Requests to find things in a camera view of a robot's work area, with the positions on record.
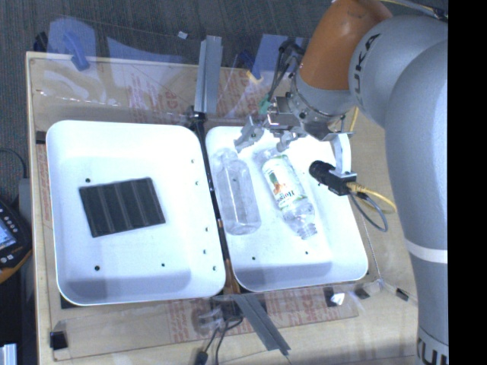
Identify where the black cylinder on white bracket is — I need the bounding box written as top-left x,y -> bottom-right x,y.
308,132 -> 359,197

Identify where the white plastic tray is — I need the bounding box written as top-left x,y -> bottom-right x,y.
204,125 -> 369,293
45,119 -> 227,306

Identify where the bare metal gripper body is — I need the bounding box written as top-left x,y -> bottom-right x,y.
266,95 -> 342,142

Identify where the clear plastic bottle green label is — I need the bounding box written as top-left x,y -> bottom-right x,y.
253,148 -> 319,241

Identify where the brown cardboard board red print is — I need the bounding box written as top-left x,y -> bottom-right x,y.
29,58 -> 381,361

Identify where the black ridged flat rectangle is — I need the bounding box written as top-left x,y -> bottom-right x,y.
78,177 -> 167,238

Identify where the black block with thin wires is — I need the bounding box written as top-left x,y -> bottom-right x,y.
186,106 -> 208,125
212,297 -> 244,322

